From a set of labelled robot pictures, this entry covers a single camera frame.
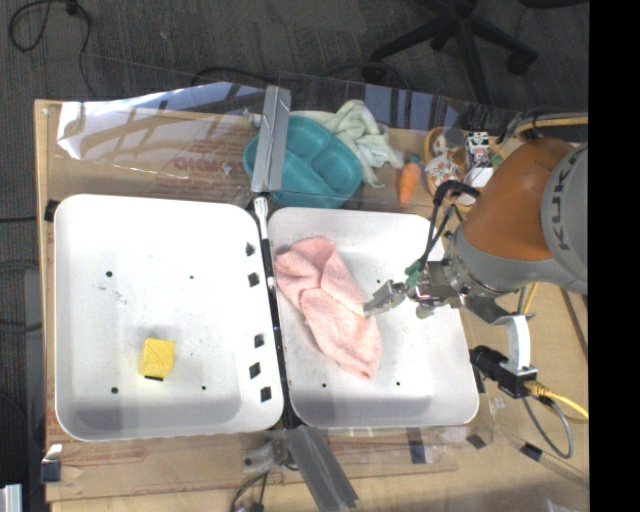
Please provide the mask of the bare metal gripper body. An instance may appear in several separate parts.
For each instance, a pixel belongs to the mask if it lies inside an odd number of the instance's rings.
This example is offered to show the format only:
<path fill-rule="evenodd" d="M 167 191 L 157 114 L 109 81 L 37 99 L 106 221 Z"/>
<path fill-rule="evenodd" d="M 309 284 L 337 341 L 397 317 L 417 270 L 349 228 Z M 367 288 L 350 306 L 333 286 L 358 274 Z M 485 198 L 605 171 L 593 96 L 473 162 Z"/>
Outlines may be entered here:
<path fill-rule="evenodd" d="M 459 308 L 459 293 L 450 284 L 442 261 L 416 260 L 406 268 L 406 295 L 418 309 Z"/>

